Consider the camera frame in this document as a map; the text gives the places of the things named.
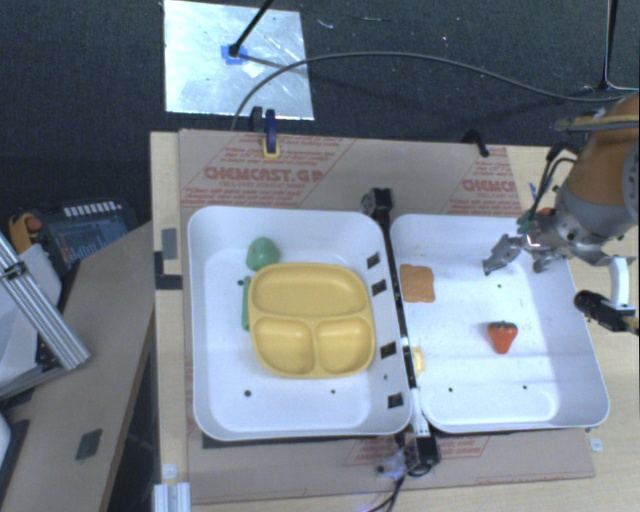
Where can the black cylinder on white bracket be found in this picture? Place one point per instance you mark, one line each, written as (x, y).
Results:
(607, 300)

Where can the red toy strawberry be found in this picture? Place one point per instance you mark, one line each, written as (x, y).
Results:
(502, 336)

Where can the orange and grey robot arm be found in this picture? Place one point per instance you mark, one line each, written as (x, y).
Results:
(602, 165)

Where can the yellow toy piece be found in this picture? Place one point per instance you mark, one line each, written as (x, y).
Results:
(418, 360)

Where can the orange square biscuit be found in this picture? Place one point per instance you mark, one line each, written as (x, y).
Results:
(416, 283)

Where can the brown cardboard board red print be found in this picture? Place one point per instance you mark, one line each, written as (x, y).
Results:
(310, 165)

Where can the white plastic tray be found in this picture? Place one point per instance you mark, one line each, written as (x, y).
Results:
(500, 385)
(295, 400)

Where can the yellow divided plate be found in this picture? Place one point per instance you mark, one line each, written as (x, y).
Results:
(310, 320)

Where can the thin black and white rod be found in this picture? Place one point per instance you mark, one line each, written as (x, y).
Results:
(398, 310)

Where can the green toy stick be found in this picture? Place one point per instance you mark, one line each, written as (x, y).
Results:
(245, 305)

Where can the green toy pepper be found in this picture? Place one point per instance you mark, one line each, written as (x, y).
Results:
(261, 252)

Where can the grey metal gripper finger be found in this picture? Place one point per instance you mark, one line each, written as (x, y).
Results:
(546, 260)
(501, 254)

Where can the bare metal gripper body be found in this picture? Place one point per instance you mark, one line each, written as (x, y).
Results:
(570, 239)

